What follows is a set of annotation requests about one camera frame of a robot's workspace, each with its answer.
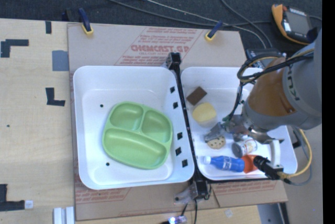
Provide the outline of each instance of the yellow round object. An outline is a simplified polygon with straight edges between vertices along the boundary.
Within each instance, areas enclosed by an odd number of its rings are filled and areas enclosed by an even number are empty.
[[[201,124],[216,118],[216,111],[211,103],[201,103],[193,110],[192,117]]]

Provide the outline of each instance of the bottle cap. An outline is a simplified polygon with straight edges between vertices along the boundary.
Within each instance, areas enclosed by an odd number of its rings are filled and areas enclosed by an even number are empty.
[[[203,157],[203,164],[210,164],[210,156]]]

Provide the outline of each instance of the green plate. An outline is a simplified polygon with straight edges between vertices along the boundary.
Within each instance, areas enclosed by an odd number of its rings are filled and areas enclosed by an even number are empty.
[[[122,102],[109,113],[102,144],[118,162],[156,169],[169,155],[172,134],[172,123],[165,114],[142,104]]]

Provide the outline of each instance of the handheld device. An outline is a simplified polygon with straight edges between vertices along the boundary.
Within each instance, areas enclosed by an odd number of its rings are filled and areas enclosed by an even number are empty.
[[[276,25],[285,38],[304,45],[314,41],[309,35],[313,28],[305,12],[283,4],[272,5],[271,10]]]

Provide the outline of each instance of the cardboard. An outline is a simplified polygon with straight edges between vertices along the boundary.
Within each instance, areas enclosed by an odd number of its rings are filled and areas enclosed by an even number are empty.
[[[208,30],[92,24],[94,32],[86,35],[81,24],[68,24],[71,89],[71,114],[75,178],[76,220],[92,220],[134,215],[181,212],[174,195],[188,187],[188,182],[157,186],[95,191],[80,180],[77,169],[77,145],[73,109],[72,77],[85,65],[164,66],[170,52],[179,52],[181,69],[190,66],[235,66],[245,61],[243,45],[236,31],[218,31],[207,41]],[[209,200],[198,209],[213,209],[287,201],[281,181],[248,181],[212,184]]]

